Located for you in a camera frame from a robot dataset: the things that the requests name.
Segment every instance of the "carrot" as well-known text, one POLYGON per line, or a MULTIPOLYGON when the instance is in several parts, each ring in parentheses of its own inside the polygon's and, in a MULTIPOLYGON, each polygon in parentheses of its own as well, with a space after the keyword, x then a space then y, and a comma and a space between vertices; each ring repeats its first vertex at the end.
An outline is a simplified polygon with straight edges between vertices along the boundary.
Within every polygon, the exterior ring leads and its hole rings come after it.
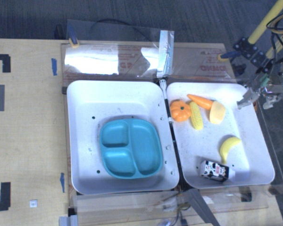
POLYGON ((213 104, 213 101, 199 96, 188 94, 188 98, 196 102, 196 104, 199 105, 200 107, 205 108, 207 110, 210 110, 213 104))

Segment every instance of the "corn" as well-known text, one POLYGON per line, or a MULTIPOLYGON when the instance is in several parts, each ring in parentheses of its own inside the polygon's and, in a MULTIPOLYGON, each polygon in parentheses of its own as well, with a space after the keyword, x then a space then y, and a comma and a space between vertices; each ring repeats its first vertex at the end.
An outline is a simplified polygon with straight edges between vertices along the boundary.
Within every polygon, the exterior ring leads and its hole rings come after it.
POLYGON ((200 113, 200 109, 194 101, 190 102, 190 108, 192 111, 192 115, 191 115, 192 125, 196 130, 201 130, 203 128, 203 120, 200 113))

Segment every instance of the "banana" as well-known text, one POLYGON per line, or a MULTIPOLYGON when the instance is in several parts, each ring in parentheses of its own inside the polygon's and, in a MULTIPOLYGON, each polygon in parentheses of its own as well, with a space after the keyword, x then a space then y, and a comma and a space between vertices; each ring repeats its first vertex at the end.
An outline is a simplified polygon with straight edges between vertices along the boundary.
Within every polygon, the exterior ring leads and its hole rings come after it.
POLYGON ((239 139, 238 137, 230 137, 222 143, 220 150, 219 150, 219 153, 222 157, 222 163, 223 164, 226 164, 226 158, 228 156, 230 149, 234 145, 239 144, 240 142, 241 142, 241 139, 239 139))

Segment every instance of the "orange pumpkin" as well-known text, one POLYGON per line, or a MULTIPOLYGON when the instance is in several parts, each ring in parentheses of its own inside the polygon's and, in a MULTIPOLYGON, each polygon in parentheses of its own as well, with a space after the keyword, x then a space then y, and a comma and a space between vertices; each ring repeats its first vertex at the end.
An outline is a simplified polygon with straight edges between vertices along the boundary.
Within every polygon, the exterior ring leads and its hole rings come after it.
POLYGON ((182 122, 189 119, 192 112, 190 106, 182 100, 176 100, 170 105, 171 116, 175 121, 182 122))

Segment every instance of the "dark floor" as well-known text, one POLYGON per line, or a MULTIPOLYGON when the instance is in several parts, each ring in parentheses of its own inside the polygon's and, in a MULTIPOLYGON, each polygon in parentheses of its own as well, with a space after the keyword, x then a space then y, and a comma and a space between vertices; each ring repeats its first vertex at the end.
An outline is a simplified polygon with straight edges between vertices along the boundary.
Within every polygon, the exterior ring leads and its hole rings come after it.
MULTIPOLYGON (((68 19, 112 18, 134 26, 173 30, 175 42, 223 43, 227 51, 232 51, 233 44, 242 36, 250 36, 276 1, 0 0, 0 38, 55 39, 56 25, 66 31, 68 19)), ((270 31, 256 45, 268 51, 270 31)), ((247 71, 254 69, 248 64, 247 71)), ((259 103, 262 105, 264 99, 260 98, 259 103)), ((274 147, 271 152, 277 172, 274 184, 283 188, 283 100, 262 110, 262 114, 267 126, 267 130, 263 129, 266 141, 274 147)), ((283 190, 276 193, 283 213, 283 190)))

